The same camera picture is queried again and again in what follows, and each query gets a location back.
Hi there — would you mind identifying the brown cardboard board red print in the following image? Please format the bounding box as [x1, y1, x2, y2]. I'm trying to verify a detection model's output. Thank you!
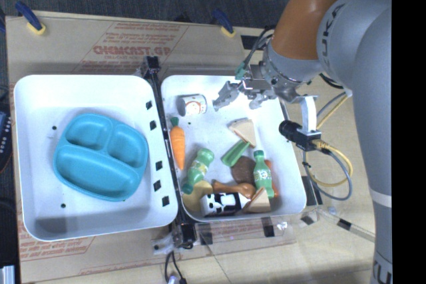
[5, 9, 302, 284]

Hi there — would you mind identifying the beige sandwich wedge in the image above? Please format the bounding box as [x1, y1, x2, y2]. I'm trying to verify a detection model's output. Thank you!
[242, 186, 272, 214]
[228, 118, 258, 148]

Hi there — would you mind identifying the green celery piece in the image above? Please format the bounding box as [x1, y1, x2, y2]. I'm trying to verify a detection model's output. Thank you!
[220, 139, 252, 168]

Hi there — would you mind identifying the orange carrot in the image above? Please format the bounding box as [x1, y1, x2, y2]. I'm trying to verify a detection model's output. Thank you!
[169, 116, 186, 171]

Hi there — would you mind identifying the brown chicken drumstick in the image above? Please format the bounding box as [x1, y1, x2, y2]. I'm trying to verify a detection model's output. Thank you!
[211, 179, 257, 200]

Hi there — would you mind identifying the brown round biscuit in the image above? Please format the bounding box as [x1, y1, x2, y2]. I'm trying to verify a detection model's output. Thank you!
[231, 156, 257, 185]

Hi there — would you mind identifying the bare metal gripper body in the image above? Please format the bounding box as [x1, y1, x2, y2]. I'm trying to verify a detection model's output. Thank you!
[238, 62, 302, 100]

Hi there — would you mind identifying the blue divided plate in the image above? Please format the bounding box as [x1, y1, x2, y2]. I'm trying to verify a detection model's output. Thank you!
[53, 113, 150, 203]

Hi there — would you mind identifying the white plastic tray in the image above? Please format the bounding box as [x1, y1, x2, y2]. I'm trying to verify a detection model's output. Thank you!
[160, 74, 308, 223]
[13, 74, 179, 242]

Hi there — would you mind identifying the beige bread piece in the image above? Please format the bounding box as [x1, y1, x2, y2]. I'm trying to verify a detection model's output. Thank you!
[182, 180, 214, 214]

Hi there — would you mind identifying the white can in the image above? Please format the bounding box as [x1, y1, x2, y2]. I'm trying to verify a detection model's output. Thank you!
[176, 93, 208, 118]

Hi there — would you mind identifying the black cylinder on white bracket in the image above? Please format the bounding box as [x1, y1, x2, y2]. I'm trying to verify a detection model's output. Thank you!
[278, 93, 323, 152]

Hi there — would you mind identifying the green plastic bottle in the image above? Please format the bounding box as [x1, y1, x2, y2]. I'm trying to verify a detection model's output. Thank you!
[252, 150, 276, 200]
[180, 148, 215, 196]

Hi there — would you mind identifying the black and white milk carton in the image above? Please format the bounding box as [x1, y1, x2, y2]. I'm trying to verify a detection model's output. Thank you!
[199, 192, 251, 218]

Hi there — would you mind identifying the black block with thin wires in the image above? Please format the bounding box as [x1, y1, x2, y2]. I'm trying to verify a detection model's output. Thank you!
[170, 221, 198, 249]
[142, 55, 162, 78]

